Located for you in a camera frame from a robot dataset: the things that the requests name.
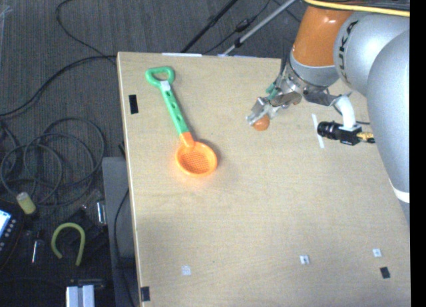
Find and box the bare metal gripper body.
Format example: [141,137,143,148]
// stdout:
[268,71,307,108]

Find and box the small orange ball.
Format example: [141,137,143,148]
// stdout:
[252,115,271,132]

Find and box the green and orange sieve scoop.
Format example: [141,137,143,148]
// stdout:
[144,65,219,178]

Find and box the pale wooden board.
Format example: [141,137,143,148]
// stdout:
[116,51,411,307]

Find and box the yellow-green curved strip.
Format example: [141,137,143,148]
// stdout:
[50,222,87,267]

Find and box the yellow-green small cylinder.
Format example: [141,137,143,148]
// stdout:
[16,191,37,215]

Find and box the black cylinder on white bracket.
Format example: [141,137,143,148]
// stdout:
[316,95,363,147]

